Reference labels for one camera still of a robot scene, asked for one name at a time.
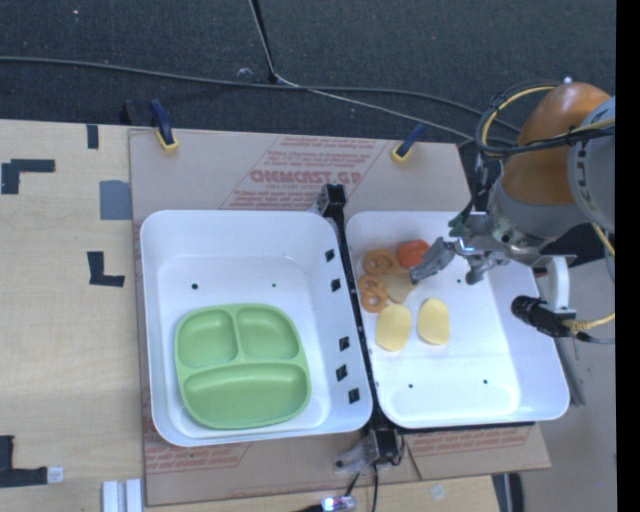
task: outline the green plate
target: green plate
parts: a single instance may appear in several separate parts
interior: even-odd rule
[[[185,407],[202,425],[244,429],[300,414],[311,395],[298,331],[280,309],[231,304],[187,313],[174,337]]]

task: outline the brown pretzel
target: brown pretzel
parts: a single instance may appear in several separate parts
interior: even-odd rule
[[[400,270],[400,263],[396,255],[387,249],[374,249],[364,255],[362,262],[368,274],[394,274]]]
[[[380,313],[387,303],[387,288],[382,279],[365,274],[358,279],[362,307],[369,313]]]

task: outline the white plastic container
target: white plastic container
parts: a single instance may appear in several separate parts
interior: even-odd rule
[[[180,446],[351,432],[370,418],[372,398],[336,234],[310,212],[161,211],[142,225],[141,254],[151,384],[159,434]],[[296,417],[216,430],[182,402],[173,336],[202,307],[263,303],[295,324],[311,397]]]
[[[346,227],[356,277],[372,249],[395,249],[442,236],[455,212],[361,212]],[[380,407],[409,429],[489,425],[556,419],[569,405],[569,391],[553,340],[516,319],[518,295],[538,297],[530,268],[510,262],[465,283],[461,257],[420,281],[405,305],[413,318],[409,341],[399,352],[375,343],[377,315],[362,309],[363,327]],[[429,345],[415,329],[422,302],[438,298],[448,307],[448,344]]]

